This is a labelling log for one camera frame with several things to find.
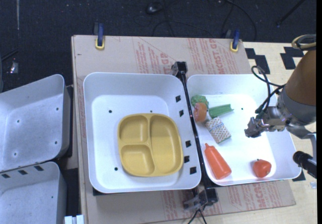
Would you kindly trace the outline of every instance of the toy tomato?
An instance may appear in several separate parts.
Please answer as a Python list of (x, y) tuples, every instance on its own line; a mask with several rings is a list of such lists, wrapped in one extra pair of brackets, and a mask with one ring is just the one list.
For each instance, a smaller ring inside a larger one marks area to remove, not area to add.
[(207, 116), (207, 105), (202, 102), (197, 102), (195, 104), (193, 116), (195, 117), (196, 122), (205, 121), (206, 116)]
[(253, 171), (259, 178), (266, 177), (272, 169), (272, 164), (265, 160), (257, 160), (254, 162)]

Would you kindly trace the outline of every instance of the ketchup bottle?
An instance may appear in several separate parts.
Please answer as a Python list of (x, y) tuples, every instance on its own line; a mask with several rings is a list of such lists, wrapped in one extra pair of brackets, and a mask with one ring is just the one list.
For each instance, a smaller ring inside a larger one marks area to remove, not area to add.
[(205, 155), (215, 178), (223, 179), (228, 177), (231, 174), (230, 166), (214, 146), (209, 146), (207, 143), (205, 145)]

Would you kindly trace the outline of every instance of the patterned packet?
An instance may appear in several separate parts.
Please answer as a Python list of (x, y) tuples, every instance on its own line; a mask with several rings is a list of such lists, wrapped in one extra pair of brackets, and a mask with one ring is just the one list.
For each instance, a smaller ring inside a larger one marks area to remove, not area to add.
[(214, 138), (216, 143), (221, 143), (226, 139), (231, 137), (228, 129), (222, 123), (219, 117), (215, 117), (205, 123), (208, 131), (210, 132), (211, 136)]

